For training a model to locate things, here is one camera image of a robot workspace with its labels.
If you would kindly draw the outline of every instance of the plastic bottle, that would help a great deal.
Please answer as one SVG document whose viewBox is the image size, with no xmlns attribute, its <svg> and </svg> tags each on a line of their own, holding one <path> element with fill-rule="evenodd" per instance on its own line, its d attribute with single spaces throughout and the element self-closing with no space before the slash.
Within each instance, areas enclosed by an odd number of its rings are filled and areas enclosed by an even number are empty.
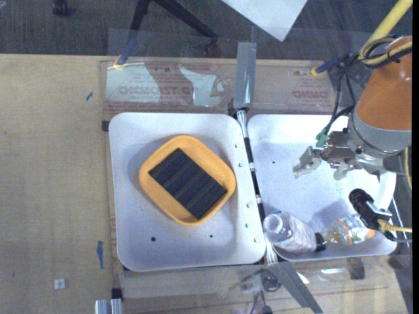
<svg viewBox="0 0 419 314">
<path fill-rule="evenodd" d="M 359 214 L 355 213 L 334 221 L 331 227 L 323 232 L 323 236 L 328 243 L 341 243 L 350 247 L 374 237 L 375 231 L 367 228 Z"/>
<path fill-rule="evenodd" d="M 322 236 L 290 213 L 269 214 L 263 221 L 263 228 L 277 253 L 278 249 L 296 255 L 325 249 Z"/>
</svg>

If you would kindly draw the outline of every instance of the green connector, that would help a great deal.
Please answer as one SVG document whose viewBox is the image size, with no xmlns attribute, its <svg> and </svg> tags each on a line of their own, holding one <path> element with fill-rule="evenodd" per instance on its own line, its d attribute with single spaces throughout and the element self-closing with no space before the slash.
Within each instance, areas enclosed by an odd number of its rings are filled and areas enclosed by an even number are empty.
<svg viewBox="0 0 419 314">
<path fill-rule="evenodd" d="M 327 140 L 326 128 L 323 128 L 323 130 L 317 134 L 316 139 L 317 139 L 316 147 L 322 148 L 326 145 L 326 140 Z"/>
</svg>

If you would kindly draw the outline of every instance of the gray floor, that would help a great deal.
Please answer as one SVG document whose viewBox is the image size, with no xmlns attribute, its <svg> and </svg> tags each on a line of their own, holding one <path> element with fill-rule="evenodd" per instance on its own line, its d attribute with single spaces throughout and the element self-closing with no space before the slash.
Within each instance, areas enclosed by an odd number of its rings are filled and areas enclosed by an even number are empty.
<svg viewBox="0 0 419 314">
<path fill-rule="evenodd" d="M 136 5 L 136 0 L 68 0 L 71 16 L 57 17 L 52 15 L 52 0 L 0 1 L 6 2 L 6 6 L 0 9 L 0 53 L 9 54 L 112 54 L 116 44 L 112 41 L 109 45 L 109 38 L 118 34 L 112 29 L 128 29 Z M 251 39 L 254 24 L 220 0 L 178 1 L 221 38 L 231 40 L 231 43 Z M 324 60 L 356 50 L 357 41 L 349 42 L 354 38 L 367 38 L 365 36 L 376 29 L 397 1 L 308 0 L 283 43 L 259 32 L 258 58 Z M 150 4 L 141 30 L 197 35 L 154 3 Z M 412 33 L 412 9 L 396 25 L 393 33 Z M 351 41 L 348 41 L 348 34 L 351 34 Z M 411 226 L 412 196 L 403 176 L 399 178 L 395 198 L 403 222 Z M 412 246 L 400 246 L 397 253 L 406 255 L 407 261 L 405 265 L 395 263 L 395 270 L 412 312 L 411 249 Z"/>
</svg>

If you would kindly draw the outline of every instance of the wooden table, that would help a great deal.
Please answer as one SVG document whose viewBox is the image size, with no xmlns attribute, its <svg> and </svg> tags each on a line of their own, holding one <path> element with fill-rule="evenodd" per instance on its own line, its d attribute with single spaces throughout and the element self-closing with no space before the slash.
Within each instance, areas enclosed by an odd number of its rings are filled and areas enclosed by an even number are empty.
<svg viewBox="0 0 419 314">
<path fill-rule="evenodd" d="M 101 61 L 106 60 L 0 55 L 0 302 L 4 313 L 93 313 L 95 300 L 111 299 L 115 284 L 107 133 L 101 130 Z M 103 242 L 103 269 L 97 254 L 99 241 Z M 367 313 L 406 313 L 386 257 L 366 262 L 373 272 L 364 283 L 309 286 L 320 306 L 329 313 L 359 313 L 365 308 Z M 66 288 L 54 290 L 55 279 L 66 279 Z M 158 279 L 154 283 L 155 288 L 163 287 Z M 310 312 L 281 297 L 277 295 L 272 306 L 275 313 Z M 171 304 L 154 299 L 147 311 L 172 308 L 186 313 L 180 309 L 190 307 L 184 298 L 177 306 L 173 298 Z M 208 301 L 201 304 L 210 306 Z M 235 302 L 199 313 L 244 308 L 239 300 Z"/>
</svg>

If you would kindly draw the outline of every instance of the black cap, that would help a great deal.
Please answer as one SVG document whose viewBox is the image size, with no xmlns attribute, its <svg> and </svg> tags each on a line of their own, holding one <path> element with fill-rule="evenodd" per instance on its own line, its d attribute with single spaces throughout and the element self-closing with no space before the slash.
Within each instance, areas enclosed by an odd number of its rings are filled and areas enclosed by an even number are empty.
<svg viewBox="0 0 419 314">
<path fill-rule="evenodd" d="M 316 235 L 316 241 L 317 241 L 317 247 L 315 249 L 315 253 L 318 253 L 320 251 L 323 251 L 326 249 L 326 241 L 324 240 L 323 236 L 320 233 L 315 233 Z"/>
</svg>

